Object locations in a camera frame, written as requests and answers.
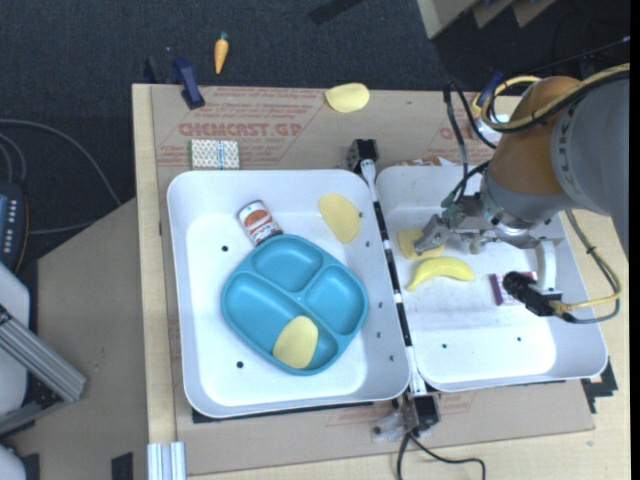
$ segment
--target yellow oval object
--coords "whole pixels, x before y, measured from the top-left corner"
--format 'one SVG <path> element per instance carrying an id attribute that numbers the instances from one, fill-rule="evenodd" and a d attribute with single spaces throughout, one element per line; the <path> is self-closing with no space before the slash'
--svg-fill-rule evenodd
<path id="1" fill-rule="evenodd" d="M 354 112 L 369 102 L 369 89 L 360 83 L 338 85 L 324 95 L 331 108 L 338 112 Z"/>
<path id="2" fill-rule="evenodd" d="M 318 344 L 318 327 L 306 316 L 297 316 L 282 328 L 272 354 L 292 368 L 309 366 Z"/>
<path id="3" fill-rule="evenodd" d="M 332 192 L 318 201 L 320 215 L 343 244 L 351 242 L 360 231 L 360 214 L 351 201 Z"/>
<path id="4" fill-rule="evenodd" d="M 475 277 L 471 267 L 458 258 L 449 256 L 429 258 L 418 265 L 407 290 L 413 291 L 418 285 L 438 276 L 452 277 L 460 281 L 473 281 Z"/>
<path id="5" fill-rule="evenodd" d="M 439 245 L 434 249 L 429 249 L 420 254 L 417 254 L 413 249 L 413 243 L 422 236 L 422 228 L 406 228 L 398 231 L 396 235 L 398 237 L 398 243 L 400 244 L 400 250 L 410 260 L 425 260 L 427 258 L 435 258 L 440 256 L 444 252 L 445 244 Z"/>

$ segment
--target yellow banana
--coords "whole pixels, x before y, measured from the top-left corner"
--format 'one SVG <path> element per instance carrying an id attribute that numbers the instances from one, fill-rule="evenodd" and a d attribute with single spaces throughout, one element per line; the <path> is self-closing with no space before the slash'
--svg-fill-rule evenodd
<path id="1" fill-rule="evenodd" d="M 475 277 L 471 267 L 458 258 L 449 256 L 429 258 L 418 265 L 407 290 L 413 291 L 419 284 L 438 276 L 453 277 L 460 281 L 473 281 Z"/>

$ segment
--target black floor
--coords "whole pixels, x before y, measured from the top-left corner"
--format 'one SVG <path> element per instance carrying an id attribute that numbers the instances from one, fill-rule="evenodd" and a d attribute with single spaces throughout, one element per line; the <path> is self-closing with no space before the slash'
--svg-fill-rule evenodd
<path id="1" fill-rule="evenodd" d="M 131 84 L 151 55 L 178 54 L 201 84 L 440 90 L 449 80 L 478 90 L 495 70 L 538 75 L 629 60 L 630 0 L 559 0 L 518 27 L 505 11 L 483 30 L 471 14 L 430 41 L 416 0 L 0 0 L 0 120 L 28 120 L 68 138 L 0 121 L 23 152 L 31 230 L 25 264 L 78 232 L 39 233 L 97 219 L 135 194 Z M 233 62 L 211 68 L 224 30 Z M 83 153 L 69 141 L 84 148 Z M 13 179 L 22 177 L 15 148 Z M 105 187 L 90 155 L 104 171 Z M 9 177 L 0 150 L 0 179 Z"/>

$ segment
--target blue object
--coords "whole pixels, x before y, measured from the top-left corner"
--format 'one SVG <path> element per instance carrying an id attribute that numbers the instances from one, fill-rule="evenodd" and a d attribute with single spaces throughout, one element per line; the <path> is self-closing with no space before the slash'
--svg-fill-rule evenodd
<path id="1" fill-rule="evenodd" d="M 269 361 L 296 375 L 333 364 L 360 330 L 368 311 L 362 283 L 333 256 L 295 235 L 260 244 L 227 279 L 222 314 L 231 328 Z M 271 351 L 293 318 L 318 327 L 318 344 L 306 368 L 293 368 Z"/>
<path id="2" fill-rule="evenodd" d="M 185 57 L 176 57 L 173 61 L 173 74 L 184 86 L 182 97 L 190 109 L 204 106 L 204 98 L 198 90 L 193 66 Z"/>

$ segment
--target blue plate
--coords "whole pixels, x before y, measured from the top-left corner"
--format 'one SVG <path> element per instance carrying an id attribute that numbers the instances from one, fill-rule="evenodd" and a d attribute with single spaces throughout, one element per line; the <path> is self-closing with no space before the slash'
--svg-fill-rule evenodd
<path id="1" fill-rule="evenodd" d="M 233 271 L 222 288 L 222 314 L 231 328 L 269 361 L 296 375 L 333 364 L 367 316 L 362 283 L 336 258 L 296 235 L 269 238 Z M 282 329 L 306 316 L 318 327 L 318 344 L 306 368 L 271 353 Z"/>

